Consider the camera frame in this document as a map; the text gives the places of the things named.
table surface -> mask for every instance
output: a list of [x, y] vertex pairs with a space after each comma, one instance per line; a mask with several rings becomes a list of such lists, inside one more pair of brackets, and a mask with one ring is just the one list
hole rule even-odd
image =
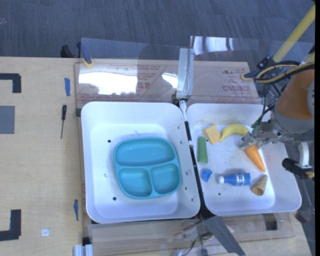
[[[0, 134], [0, 231], [10, 229], [11, 210], [21, 209], [21, 236], [0, 241], [1, 255], [72, 255], [73, 246], [82, 244], [85, 229], [75, 88], [75, 64], [79, 62], [77, 58], [0, 57], [0, 73], [21, 75], [21, 93], [12, 93], [12, 81], [0, 80], [0, 106], [15, 106], [14, 134]], [[70, 96], [66, 96], [65, 78], [70, 79]], [[63, 105], [67, 112], [61, 139]], [[301, 224], [293, 213], [290, 219], [295, 236], [241, 242], [240, 246], [247, 255], [311, 255]], [[45, 228], [49, 236], [42, 236]], [[224, 250], [217, 246], [219, 252]]]

yellow banana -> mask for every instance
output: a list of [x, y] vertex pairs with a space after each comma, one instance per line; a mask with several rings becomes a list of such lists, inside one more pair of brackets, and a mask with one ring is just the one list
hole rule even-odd
[[220, 138], [220, 141], [222, 141], [225, 137], [231, 135], [231, 134], [241, 134], [241, 135], [246, 135], [247, 132], [249, 132], [248, 128], [245, 127], [244, 125], [240, 123], [233, 123], [228, 126], [226, 126], [222, 130], [222, 135]]

bottle label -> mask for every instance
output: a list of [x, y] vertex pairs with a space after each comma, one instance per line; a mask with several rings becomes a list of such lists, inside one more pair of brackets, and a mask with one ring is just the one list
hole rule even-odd
[[236, 184], [243, 186], [245, 184], [245, 176], [243, 174], [236, 174]]

blue plate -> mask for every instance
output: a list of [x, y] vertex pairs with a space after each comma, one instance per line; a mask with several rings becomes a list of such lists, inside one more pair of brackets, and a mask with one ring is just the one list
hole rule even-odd
[[161, 137], [121, 141], [113, 151], [113, 164], [121, 190], [134, 199], [167, 196], [181, 185], [176, 150]]

ice cream cone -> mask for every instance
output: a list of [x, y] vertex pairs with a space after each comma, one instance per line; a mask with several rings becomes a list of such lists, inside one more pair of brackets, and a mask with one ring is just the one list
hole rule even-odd
[[262, 196], [265, 193], [267, 181], [268, 181], [268, 176], [263, 175], [252, 188], [252, 192], [258, 196]]

